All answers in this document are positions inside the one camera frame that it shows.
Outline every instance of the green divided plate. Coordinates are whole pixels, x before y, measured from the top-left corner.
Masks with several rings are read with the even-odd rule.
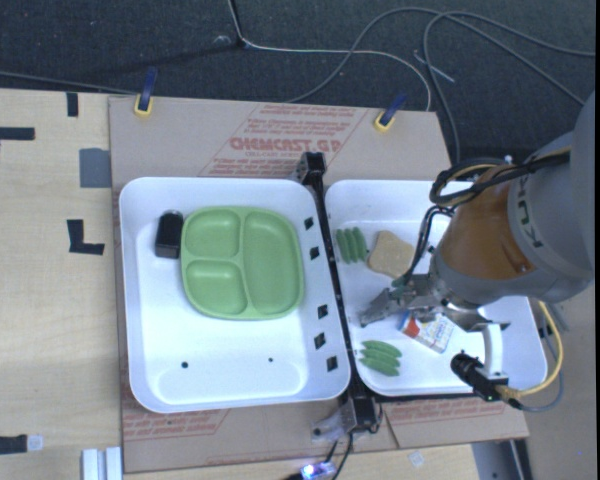
[[[208,316],[278,318],[304,296],[298,237],[278,213],[242,206],[203,208],[185,220],[180,249],[187,298]]]

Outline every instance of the white cable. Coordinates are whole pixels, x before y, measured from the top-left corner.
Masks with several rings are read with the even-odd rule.
[[[476,34],[478,34],[479,36],[481,36],[482,38],[492,42],[493,44],[495,44],[496,46],[504,49],[505,51],[507,51],[508,53],[510,53],[511,55],[513,55],[516,59],[518,59],[519,61],[523,62],[525,65],[527,65],[529,68],[531,68],[533,71],[535,71],[537,74],[539,74],[540,76],[542,76],[545,80],[547,80],[549,83],[551,83],[552,85],[554,85],[555,87],[557,87],[558,89],[560,89],[562,92],[564,92],[567,96],[569,96],[570,98],[572,98],[574,101],[576,101],[579,104],[583,104],[583,101],[581,98],[578,98],[576,95],[574,95],[571,91],[569,91],[568,89],[566,89],[562,84],[560,84],[557,80],[555,80],[553,77],[551,77],[550,75],[548,75],[546,72],[544,72],[543,70],[541,70],[539,67],[537,67],[536,65],[534,65],[533,63],[531,63],[528,59],[526,59],[525,57],[523,57],[522,55],[518,54],[517,52],[515,52],[513,49],[509,48],[508,46],[506,46],[504,43],[502,43],[501,41],[498,41],[497,39],[493,38],[492,36],[488,35],[487,33],[483,32],[482,30],[474,27],[473,25],[470,25],[469,23],[466,23],[463,20],[458,19],[458,17],[468,17],[468,18],[473,18],[473,19],[477,19],[479,21],[482,21],[484,23],[490,24],[492,26],[495,26],[497,28],[500,28],[501,30],[504,30],[505,32],[508,32],[510,34],[513,34],[519,38],[522,38],[526,41],[529,41],[531,43],[534,43],[538,46],[542,46],[544,48],[548,48],[551,50],[554,50],[556,52],[559,53],[565,53],[565,54],[569,54],[569,55],[577,55],[577,56],[582,56],[582,57],[595,57],[595,52],[587,52],[587,51],[581,51],[581,50],[573,50],[573,49],[569,49],[569,48],[563,48],[560,46],[556,46],[553,44],[550,44],[546,41],[542,41],[540,39],[537,39],[535,37],[532,37],[528,34],[525,34],[523,32],[519,32],[518,30],[515,30],[507,25],[503,25],[502,23],[498,23],[495,20],[492,20],[490,18],[486,18],[484,16],[480,16],[478,14],[474,14],[474,13],[470,13],[470,12],[464,12],[464,11],[450,11],[450,12],[439,12],[433,9],[427,9],[427,8],[422,8],[422,7],[399,7],[399,8],[395,8],[395,9],[391,9],[389,11],[386,11],[382,14],[379,14],[378,16],[376,16],[374,19],[372,19],[367,26],[362,30],[362,32],[358,35],[358,37],[356,38],[356,40],[354,41],[353,45],[351,46],[351,48],[349,50],[293,50],[293,49],[287,49],[287,48],[277,48],[277,47],[270,47],[270,46],[261,46],[261,45],[257,45],[251,41],[249,41],[247,38],[244,37],[243,33],[242,33],[242,29],[240,27],[240,24],[238,22],[238,17],[236,15],[234,6],[233,6],[233,2],[231,0],[227,0],[228,4],[229,4],[229,10],[231,12],[231,17],[233,19],[233,23],[236,29],[236,33],[239,37],[239,39],[244,42],[244,44],[248,47],[248,48],[253,48],[256,50],[266,50],[266,51],[274,51],[274,52],[289,52],[289,53],[344,53],[345,57],[343,58],[343,60],[340,62],[340,64],[336,67],[336,69],[334,69],[331,74],[325,78],[325,80],[323,80],[320,84],[318,84],[317,86],[315,86],[313,89],[311,89],[310,91],[294,98],[293,100],[290,100],[290,102],[298,102],[298,101],[302,101],[303,99],[315,94],[316,92],[320,91],[322,88],[324,88],[326,85],[328,85],[337,75],[337,73],[342,69],[342,67],[349,61],[349,59],[351,58],[351,55],[356,54],[356,53],[362,53],[362,51],[360,50],[356,50],[358,44],[360,43],[360,41],[362,40],[362,38],[367,34],[367,32],[373,28],[380,20],[391,16],[393,14],[397,14],[397,13],[404,13],[404,12],[420,12],[420,13],[426,13],[426,14],[431,14],[433,15],[433,19],[427,24],[427,27],[425,29],[425,33],[423,36],[423,50],[424,50],[424,56],[425,56],[425,61],[426,61],[426,67],[428,69],[429,72],[429,76],[431,78],[431,80],[433,81],[434,84],[434,88],[436,90],[436,93],[438,94],[440,101],[442,103],[442,106],[444,108],[444,111],[449,119],[449,123],[451,125],[451,130],[452,130],[452,135],[453,135],[453,140],[454,140],[454,146],[455,146],[455,157],[456,157],[456,162],[458,162],[460,160],[460,141],[459,141],[459,137],[458,137],[458,132],[457,132],[457,128],[455,125],[455,121],[453,119],[453,116],[449,110],[449,107],[447,105],[446,99],[444,98],[444,95],[442,93],[442,90],[440,89],[440,86],[438,84],[438,81],[436,79],[436,69],[433,68],[433,65],[431,63],[431,59],[429,57],[429,52],[428,52],[428,36],[429,36],[429,32],[431,30],[431,28],[433,27],[433,25],[440,21],[441,19],[448,19],[453,23],[456,23],[458,25],[461,25],[469,30],[472,30],[473,32],[475,32]],[[427,93],[429,94],[429,102],[431,101],[431,96],[430,96],[430,88],[429,85],[427,84],[426,80],[424,79],[424,77],[422,77],[422,75],[419,73],[419,71],[413,67],[411,64],[407,63],[406,61],[404,61],[404,59],[401,59],[399,57],[393,56],[391,54],[386,54],[385,52],[377,52],[377,51],[373,51],[373,50],[366,50],[367,53],[374,53],[375,55],[385,55],[389,58],[392,58],[394,60],[397,60],[399,62],[402,62],[403,64],[407,65],[410,69],[412,69],[414,72],[416,72],[418,74],[418,76],[420,77],[420,79],[422,80],[422,82],[424,83],[425,87],[427,88]]]

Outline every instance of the gray carpet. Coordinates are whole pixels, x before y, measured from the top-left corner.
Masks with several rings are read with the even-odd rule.
[[[511,154],[516,160],[570,130],[580,103],[595,89],[595,57],[539,46],[483,20],[456,15],[428,29],[434,13],[477,14],[547,43],[578,51],[596,48],[596,0],[235,0],[244,37],[292,49],[347,50],[376,16],[358,49],[398,56],[420,70],[432,92],[453,158]],[[475,29],[523,55],[514,58]],[[343,54],[257,51],[236,46],[227,0],[0,0],[0,71],[123,91],[140,90],[158,68],[156,94],[177,97],[288,101],[322,82]],[[565,90],[538,75],[545,70]],[[0,76],[0,87],[91,90],[66,83]],[[427,89],[405,65],[355,54],[307,103],[384,107],[396,94],[406,109],[424,110]],[[455,122],[452,128],[450,115]]]

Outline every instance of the green vegetable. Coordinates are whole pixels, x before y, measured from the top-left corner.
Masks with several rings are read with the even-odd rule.
[[[367,242],[360,228],[353,228],[353,238],[356,242],[356,253],[360,261],[364,261],[367,257]]]
[[[368,349],[379,350],[380,352],[384,352],[385,354],[389,354],[393,357],[402,357],[402,352],[400,352],[400,350],[389,343],[385,343],[384,341],[367,340],[363,341],[362,344]]]
[[[340,248],[340,254],[342,255],[342,259],[345,263],[351,263],[351,256],[349,255],[349,246],[347,245],[347,240],[344,235],[344,231],[338,229],[336,231],[336,241],[338,242],[338,247]]]
[[[377,350],[375,348],[366,348],[363,349],[361,352],[362,355],[367,359],[374,359],[376,361],[380,361],[381,363],[386,364],[387,366],[393,366],[394,368],[400,366],[400,361],[398,361],[395,356],[387,354],[386,352],[383,352],[381,350]]]
[[[362,359],[360,359],[360,362],[363,365],[371,368],[372,370],[383,373],[384,375],[388,375],[389,377],[397,377],[398,375],[400,375],[398,369],[395,366],[388,365],[387,363],[378,361],[377,359],[363,357]]]
[[[349,251],[351,261],[358,261],[358,253],[356,251],[356,240],[353,237],[353,231],[351,231],[350,229],[345,229],[344,238],[347,242],[347,250]]]

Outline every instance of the brown cardboard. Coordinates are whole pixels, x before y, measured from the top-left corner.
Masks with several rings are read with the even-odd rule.
[[[125,471],[324,456],[329,444],[312,442],[311,423],[331,415],[335,400],[176,415],[152,414],[135,401],[126,373],[118,196],[143,176],[287,178],[304,151],[325,154],[327,185],[430,180],[449,163],[435,114],[398,112],[380,133],[373,127],[377,109],[156,98],[151,115],[141,118],[133,103],[109,99]],[[380,431],[358,439],[354,451],[526,435],[520,412],[466,400],[384,404]]]

